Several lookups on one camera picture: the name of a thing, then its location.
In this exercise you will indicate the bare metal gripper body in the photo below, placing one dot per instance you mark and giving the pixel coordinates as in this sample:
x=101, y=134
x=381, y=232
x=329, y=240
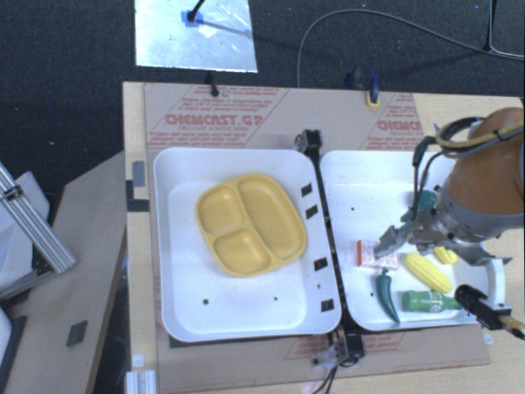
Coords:
x=428, y=228

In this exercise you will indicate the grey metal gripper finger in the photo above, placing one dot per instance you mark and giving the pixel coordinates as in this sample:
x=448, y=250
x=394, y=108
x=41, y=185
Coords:
x=385, y=249
x=390, y=234

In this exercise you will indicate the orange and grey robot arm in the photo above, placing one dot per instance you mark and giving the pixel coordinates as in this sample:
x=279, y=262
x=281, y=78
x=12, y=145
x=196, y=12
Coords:
x=488, y=179

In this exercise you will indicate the white and red packet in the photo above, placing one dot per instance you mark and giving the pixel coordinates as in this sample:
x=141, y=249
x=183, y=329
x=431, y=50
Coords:
x=365, y=253

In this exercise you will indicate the small yellow corn cob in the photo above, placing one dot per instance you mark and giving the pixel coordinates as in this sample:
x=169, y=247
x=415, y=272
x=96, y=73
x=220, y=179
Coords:
x=446, y=255

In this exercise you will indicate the large yellow corn cob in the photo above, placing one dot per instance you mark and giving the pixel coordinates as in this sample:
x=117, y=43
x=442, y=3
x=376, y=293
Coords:
x=428, y=272

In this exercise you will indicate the green chili pepper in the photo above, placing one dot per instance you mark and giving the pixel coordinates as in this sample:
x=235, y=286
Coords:
x=386, y=296

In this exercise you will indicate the white plastic tray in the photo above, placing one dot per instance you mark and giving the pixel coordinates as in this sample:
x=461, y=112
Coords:
x=361, y=195
x=246, y=302

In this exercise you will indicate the green bottle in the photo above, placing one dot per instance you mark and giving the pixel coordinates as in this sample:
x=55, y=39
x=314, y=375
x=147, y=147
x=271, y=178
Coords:
x=422, y=301

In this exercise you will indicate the thin black rod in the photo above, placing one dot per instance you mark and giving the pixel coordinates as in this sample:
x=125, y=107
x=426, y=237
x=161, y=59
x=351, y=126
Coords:
x=328, y=220

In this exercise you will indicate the yellow divided plate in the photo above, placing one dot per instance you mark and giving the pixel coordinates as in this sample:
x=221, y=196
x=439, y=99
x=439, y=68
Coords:
x=262, y=220

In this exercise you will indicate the brown cardboard board red print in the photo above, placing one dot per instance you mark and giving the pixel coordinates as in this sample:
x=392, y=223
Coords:
x=254, y=113

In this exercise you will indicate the black cylinder on white bracket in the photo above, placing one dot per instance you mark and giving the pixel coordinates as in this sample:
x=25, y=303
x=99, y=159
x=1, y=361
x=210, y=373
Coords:
x=477, y=304

